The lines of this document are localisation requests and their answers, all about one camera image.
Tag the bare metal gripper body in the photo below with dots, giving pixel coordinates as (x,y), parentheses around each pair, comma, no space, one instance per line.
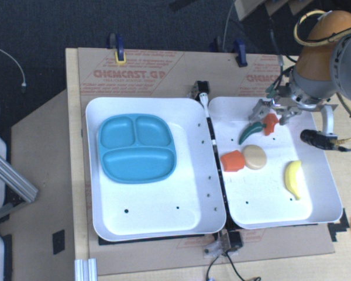
(297,99)

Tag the orange-red block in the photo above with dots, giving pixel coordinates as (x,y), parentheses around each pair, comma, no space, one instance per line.
(232,161)

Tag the green chili pepper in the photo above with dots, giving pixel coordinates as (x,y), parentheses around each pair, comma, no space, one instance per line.
(248,132)

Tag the white plastic tray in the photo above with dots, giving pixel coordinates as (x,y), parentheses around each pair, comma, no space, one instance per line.
(152,212)
(263,192)

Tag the blue divided plate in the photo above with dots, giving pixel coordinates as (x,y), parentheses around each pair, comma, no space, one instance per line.
(137,162)

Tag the yellow banana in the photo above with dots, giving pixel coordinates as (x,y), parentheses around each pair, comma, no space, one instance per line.
(292,177)

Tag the brown cardboard board, red print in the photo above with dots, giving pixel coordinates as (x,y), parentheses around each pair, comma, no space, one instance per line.
(163,72)

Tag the thin black and white rod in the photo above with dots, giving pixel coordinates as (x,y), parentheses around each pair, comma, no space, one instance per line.
(214,142)

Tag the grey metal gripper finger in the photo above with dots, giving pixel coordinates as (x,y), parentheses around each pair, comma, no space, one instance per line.
(258,108)
(287,116)

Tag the orange carrot piece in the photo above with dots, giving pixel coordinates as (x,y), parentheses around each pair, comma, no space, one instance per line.
(270,124)

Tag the black cylinder on white bracket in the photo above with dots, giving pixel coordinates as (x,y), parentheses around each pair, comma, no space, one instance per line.
(316,139)

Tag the beige round biscuit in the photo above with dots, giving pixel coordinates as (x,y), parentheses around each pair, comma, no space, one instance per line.
(254,157)

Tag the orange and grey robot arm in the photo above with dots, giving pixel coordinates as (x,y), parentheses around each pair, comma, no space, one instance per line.
(319,60)

